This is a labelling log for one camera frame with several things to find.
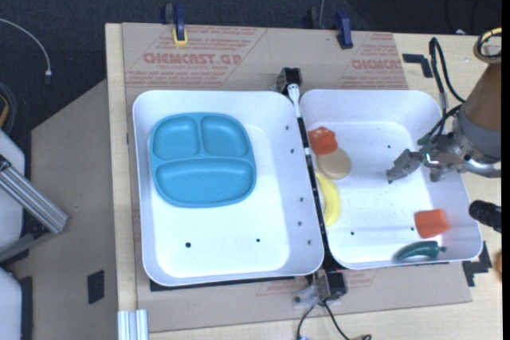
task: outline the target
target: blue divided plate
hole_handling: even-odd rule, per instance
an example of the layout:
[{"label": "blue divided plate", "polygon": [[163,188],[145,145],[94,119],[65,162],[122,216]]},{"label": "blue divided plate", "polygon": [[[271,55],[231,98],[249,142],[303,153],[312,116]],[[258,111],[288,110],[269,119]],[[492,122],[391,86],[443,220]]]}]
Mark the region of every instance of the blue divided plate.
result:
[{"label": "blue divided plate", "polygon": [[252,144],[235,118],[216,113],[168,116],[151,133],[158,193],[180,207],[217,207],[250,195],[257,179]]}]

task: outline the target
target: orange cube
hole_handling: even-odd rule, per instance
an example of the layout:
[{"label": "orange cube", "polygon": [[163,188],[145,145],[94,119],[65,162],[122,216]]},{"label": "orange cube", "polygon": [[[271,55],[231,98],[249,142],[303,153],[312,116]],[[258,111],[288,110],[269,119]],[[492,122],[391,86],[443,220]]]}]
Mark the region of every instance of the orange cube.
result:
[{"label": "orange cube", "polygon": [[421,238],[431,238],[449,229],[445,212],[442,209],[418,211],[414,214],[414,223]]},{"label": "orange cube", "polygon": [[308,132],[308,140],[313,152],[317,155],[329,154],[336,150],[338,143],[336,142],[335,132],[326,127],[318,127]]}]

